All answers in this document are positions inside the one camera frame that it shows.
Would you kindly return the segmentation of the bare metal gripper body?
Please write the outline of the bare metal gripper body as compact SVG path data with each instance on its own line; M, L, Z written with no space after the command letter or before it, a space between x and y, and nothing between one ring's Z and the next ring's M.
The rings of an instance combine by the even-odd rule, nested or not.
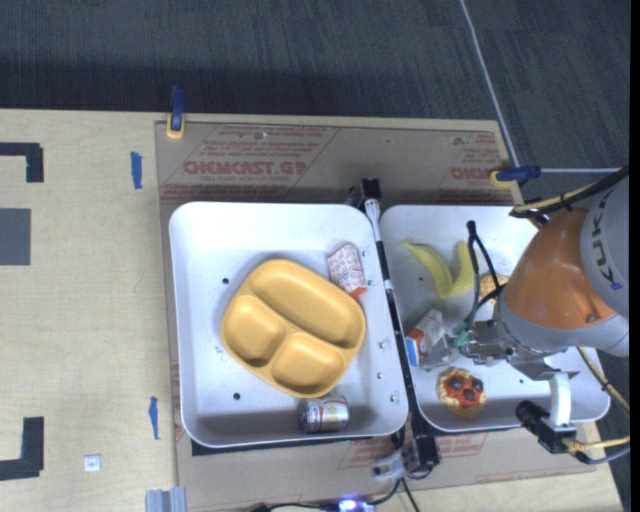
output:
M464 326L457 335L460 353L477 365L491 366L498 361L508 361L514 354L507 332L499 321L476 321Z

